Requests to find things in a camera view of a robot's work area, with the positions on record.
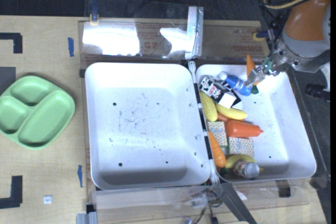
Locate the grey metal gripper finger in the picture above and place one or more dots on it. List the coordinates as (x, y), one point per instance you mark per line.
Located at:
(252, 76)

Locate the green divided plate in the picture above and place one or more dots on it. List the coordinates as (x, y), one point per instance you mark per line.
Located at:
(39, 112)

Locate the white plastic tray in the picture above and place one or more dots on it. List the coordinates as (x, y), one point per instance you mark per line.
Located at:
(147, 126)
(283, 126)

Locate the cow print carton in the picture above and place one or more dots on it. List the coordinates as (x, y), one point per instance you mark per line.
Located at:
(212, 89)

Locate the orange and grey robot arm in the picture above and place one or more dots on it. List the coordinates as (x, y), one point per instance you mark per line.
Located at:
(304, 21)

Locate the orange bottle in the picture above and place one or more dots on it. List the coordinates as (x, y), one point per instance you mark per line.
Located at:
(241, 129)

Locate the thin black and white rod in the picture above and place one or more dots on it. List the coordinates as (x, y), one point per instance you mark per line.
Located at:
(201, 112)

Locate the yellow banana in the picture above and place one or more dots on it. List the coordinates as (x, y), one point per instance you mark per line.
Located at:
(232, 112)
(240, 158)

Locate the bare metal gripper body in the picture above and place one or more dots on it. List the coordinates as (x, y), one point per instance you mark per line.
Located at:
(284, 61)

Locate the yellow corn cob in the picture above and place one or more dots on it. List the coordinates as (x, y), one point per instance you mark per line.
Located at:
(209, 106)

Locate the small bottle silver cap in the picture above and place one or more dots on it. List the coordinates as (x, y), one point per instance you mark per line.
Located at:
(246, 169)

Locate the orange carrot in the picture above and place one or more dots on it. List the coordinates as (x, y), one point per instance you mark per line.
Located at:
(218, 152)
(250, 63)

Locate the orange patterned packet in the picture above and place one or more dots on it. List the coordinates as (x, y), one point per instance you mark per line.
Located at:
(217, 132)
(241, 147)

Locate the small white square block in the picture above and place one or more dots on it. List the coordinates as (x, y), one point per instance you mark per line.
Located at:
(48, 199)

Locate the orange sausage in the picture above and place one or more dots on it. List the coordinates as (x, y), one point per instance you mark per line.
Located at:
(222, 117)

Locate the blue bottle white cap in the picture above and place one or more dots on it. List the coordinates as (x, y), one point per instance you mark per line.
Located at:
(237, 85)

